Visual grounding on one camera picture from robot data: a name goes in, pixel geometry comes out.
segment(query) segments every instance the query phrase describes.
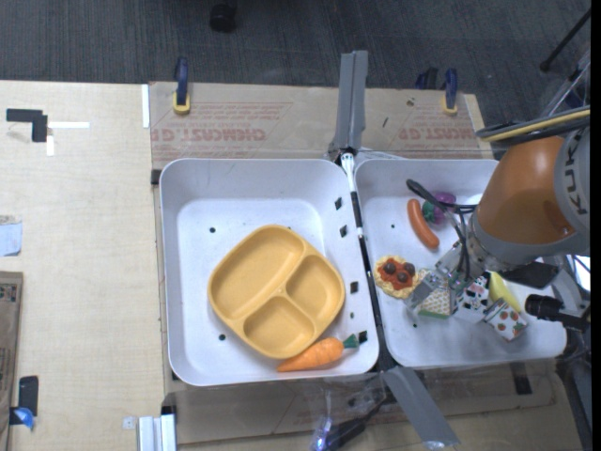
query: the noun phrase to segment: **light wood surface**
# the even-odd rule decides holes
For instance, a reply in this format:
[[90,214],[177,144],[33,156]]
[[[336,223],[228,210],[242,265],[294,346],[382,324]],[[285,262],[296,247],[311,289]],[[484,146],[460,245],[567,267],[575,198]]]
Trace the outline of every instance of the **light wood surface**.
[[39,376],[35,427],[12,427],[11,449],[133,450],[123,418],[158,415],[163,394],[141,86],[2,82],[0,96],[3,113],[90,123],[56,130],[48,157],[31,124],[0,119],[0,213],[23,219],[21,253],[0,258],[24,276],[16,377]]

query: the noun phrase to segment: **orange carrot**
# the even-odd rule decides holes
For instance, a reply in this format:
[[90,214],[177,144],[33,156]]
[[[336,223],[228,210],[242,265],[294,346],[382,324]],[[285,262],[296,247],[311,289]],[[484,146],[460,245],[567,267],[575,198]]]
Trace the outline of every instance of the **orange carrot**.
[[413,227],[413,231],[420,241],[422,241],[422,243],[428,249],[438,248],[440,245],[440,239],[428,226],[428,222],[425,220],[424,215],[422,214],[422,206],[420,206],[419,200],[410,199],[408,201],[407,214],[409,216],[409,221],[411,222],[411,227]]
[[344,349],[357,347],[359,347],[359,339],[354,334],[351,334],[344,342],[336,337],[326,337],[312,344],[300,354],[280,363],[277,370],[279,372],[301,371],[333,363],[342,357]]

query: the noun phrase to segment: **toy sausage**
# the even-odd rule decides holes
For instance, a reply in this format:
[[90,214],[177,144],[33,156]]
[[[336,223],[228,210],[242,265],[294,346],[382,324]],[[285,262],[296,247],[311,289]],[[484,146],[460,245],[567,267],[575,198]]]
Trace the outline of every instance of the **toy sausage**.
[[428,249],[437,249],[440,245],[440,239],[428,226],[428,223],[422,214],[422,206],[420,206],[419,200],[410,199],[408,201],[407,214],[409,216],[409,221],[411,222],[411,227],[420,241],[422,241]]

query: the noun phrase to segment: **yellow plate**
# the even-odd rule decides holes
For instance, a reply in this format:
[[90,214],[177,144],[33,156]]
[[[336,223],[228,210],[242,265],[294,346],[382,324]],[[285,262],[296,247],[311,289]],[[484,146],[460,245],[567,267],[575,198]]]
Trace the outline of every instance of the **yellow plate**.
[[305,350],[345,301],[338,271],[307,240],[265,225],[234,247],[211,273],[208,301],[255,350],[285,359]]

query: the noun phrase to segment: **yellow cable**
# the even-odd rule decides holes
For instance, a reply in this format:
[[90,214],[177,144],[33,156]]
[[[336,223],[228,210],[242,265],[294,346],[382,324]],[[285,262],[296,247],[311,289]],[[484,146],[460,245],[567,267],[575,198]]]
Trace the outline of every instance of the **yellow cable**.
[[567,116],[560,117],[552,117],[548,120],[544,120],[542,122],[536,122],[535,124],[526,125],[524,127],[519,127],[518,129],[513,129],[509,132],[496,133],[495,135],[490,135],[488,137],[481,137],[483,142],[496,142],[498,140],[506,139],[509,137],[513,137],[515,135],[521,135],[522,133],[528,133],[532,131],[538,131],[539,129],[544,129],[550,125],[562,124],[565,122],[569,122],[570,120],[576,120],[577,118],[586,117],[591,114],[591,109],[580,110],[573,114],[568,114]]

